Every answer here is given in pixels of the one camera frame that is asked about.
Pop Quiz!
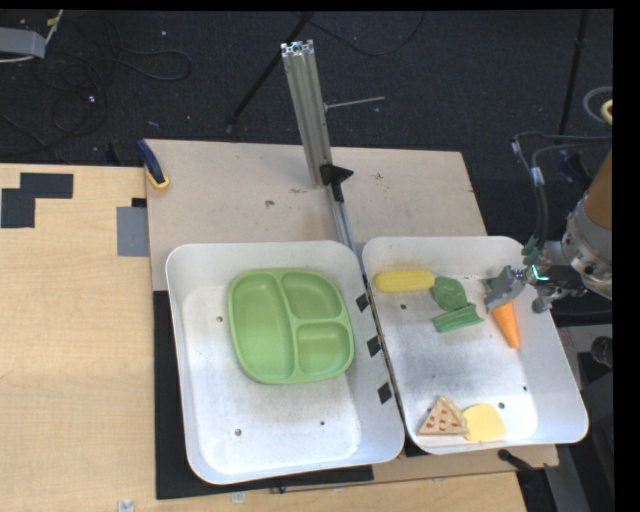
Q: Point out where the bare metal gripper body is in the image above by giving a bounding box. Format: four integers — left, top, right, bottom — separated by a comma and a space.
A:
526, 230, 614, 302

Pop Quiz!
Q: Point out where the orange carrot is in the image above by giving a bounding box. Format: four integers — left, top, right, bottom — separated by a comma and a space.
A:
484, 277, 522, 351

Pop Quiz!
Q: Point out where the green lettuce leaf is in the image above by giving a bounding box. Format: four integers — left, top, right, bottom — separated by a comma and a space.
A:
429, 275, 470, 312

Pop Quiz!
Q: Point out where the green celery stalk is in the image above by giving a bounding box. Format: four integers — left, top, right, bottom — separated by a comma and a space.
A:
431, 302, 486, 334

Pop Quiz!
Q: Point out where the white plastic tray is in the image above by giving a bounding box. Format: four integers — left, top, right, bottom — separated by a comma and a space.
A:
164, 239, 407, 486
360, 234, 591, 457

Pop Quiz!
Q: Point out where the yellow corn cob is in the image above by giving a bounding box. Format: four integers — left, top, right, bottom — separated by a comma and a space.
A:
373, 268, 437, 295

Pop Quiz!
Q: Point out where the yellow round biscuit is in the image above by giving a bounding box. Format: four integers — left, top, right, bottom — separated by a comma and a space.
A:
460, 402, 508, 444

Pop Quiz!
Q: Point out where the pizza slice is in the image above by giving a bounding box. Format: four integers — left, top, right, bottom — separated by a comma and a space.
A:
417, 395, 470, 437

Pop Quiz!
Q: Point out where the thin black and white rod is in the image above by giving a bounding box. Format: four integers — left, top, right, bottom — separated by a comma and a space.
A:
327, 182, 404, 417

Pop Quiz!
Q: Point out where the green divided plate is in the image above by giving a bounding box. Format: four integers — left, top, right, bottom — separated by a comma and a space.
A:
226, 267, 357, 386

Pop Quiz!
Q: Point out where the pale wood board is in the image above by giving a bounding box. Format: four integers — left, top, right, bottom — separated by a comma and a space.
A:
143, 138, 561, 496

